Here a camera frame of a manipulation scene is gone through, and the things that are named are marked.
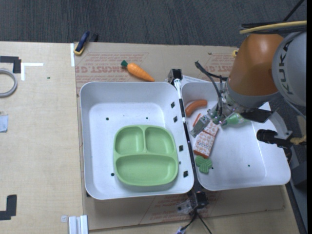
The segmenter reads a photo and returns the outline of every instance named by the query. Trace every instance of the white plastic piece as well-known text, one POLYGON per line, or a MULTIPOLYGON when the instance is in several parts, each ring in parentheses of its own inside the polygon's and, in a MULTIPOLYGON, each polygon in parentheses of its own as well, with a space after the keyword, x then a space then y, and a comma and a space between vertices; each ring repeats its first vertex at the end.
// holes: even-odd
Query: white plastic piece
POLYGON ((88 216, 70 216, 68 218, 68 234, 88 234, 88 216))
POLYGON ((8 115, 0 115, 0 133, 6 133, 8 131, 8 115))
POLYGON ((183 194, 194 174, 176 88, 165 82, 90 82, 80 90, 85 187, 95 199, 183 194), (129 186, 115 175, 114 137, 129 125, 166 128, 174 137, 178 174, 169 184, 129 186))

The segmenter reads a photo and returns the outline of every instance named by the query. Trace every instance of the black tape mark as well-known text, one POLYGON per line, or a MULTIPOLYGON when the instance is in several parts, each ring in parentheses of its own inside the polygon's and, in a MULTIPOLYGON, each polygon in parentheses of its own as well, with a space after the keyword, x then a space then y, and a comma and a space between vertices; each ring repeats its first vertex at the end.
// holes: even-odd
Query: black tape mark
POLYGON ((0 62, 13 63, 13 73, 14 74, 20 74, 20 63, 21 63, 21 60, 19 59, 19 57, 1 56, 0 57, 0 62))
POLYGON ((6 211, 0 211, 0 220, 10 220, 16 216, 17 195, 9 195, 6 198, 6 211))

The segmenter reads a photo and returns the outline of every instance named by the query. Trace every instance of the white plastic tray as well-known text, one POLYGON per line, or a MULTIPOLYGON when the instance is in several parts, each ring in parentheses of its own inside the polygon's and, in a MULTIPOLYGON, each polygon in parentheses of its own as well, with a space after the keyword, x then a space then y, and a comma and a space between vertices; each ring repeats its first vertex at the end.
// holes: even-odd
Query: white plastic tray
POLYGON ((182 194, 192 188, 190 153, 178 95, 172 85, 166 82, 90 82, 81 88, 80 104, 85 187, 90 196, 113 199, 182 194), (172 133, 179 161, 173 182, 153 187, 129 186, 115 175, 114 136, 120 128, 137 124, 164 127, 172 133))
MULTIPOLYGON (((206 114, 217 103, 217 94, 211 82, 189 82, 182 86, 185 106, 193 100, 206 99, 206 108, 196 110, 187 118, 189 131, 198 113, 206 114)), ((262 109, 270 110, 266 103, 262 109)), ((283 185, 289 182, 291 172, 282 148, 260 142, 256 138, 259 129, 276 131, 268 120, 261 124, 247 122, 241 125, 220 127, 210 154, 213 169, 208 174, 197 168, 201 185, 210 191, 257 186, 283 185)), ((195 139, 190 135, 191 143, 195 139)))

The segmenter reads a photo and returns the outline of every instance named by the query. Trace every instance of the green plate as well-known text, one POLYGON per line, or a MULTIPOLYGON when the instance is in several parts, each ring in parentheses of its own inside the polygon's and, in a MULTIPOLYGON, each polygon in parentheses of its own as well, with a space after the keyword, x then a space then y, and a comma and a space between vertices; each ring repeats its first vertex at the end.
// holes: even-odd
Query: green plate
POLYGON ((134 186, 172 182, 178 172, 175 140, 163 127, 131 125, 114 139, 114 168, 120 181, 134 186))

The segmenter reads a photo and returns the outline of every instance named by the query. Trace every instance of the white tape mark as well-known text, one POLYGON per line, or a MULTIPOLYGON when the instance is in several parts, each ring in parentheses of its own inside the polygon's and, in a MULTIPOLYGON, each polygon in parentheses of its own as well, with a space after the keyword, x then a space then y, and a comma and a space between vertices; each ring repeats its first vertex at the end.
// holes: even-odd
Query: white tape mark
POLYGON ((20 64, 20 79, 25 80, 25 66, 24 63, 20 64))
POLYGON ((70 44, 70 57, 72 61, 72 67, 75 66, 75 54, 74 54, 74 47, 75 45, 73 43, 70 44))
POLYGON ((25 67, 26 66, 38 67, 38 66, 43 66, 43 65, 44 65, 44 63, 42 63, 42 62, 22 62, 20 64, 20 79, 25 80, 25 67))

